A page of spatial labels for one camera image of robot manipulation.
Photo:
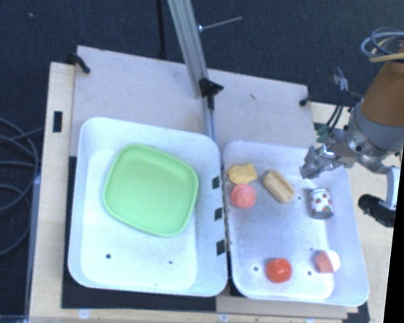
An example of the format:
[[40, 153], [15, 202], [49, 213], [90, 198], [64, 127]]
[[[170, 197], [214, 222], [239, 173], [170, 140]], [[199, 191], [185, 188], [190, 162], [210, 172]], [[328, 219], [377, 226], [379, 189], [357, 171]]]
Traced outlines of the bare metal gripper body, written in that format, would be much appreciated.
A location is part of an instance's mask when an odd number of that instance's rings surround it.
[[391, 155], [390, 151], [382, 150], [363, 137], [353, 136], [344, 131], [335, 131], [324, 145], [326, 158], [335, 165], [352, 167], [361, 164], [372, 173], [386, 174], [391, 167], [383, 163]]

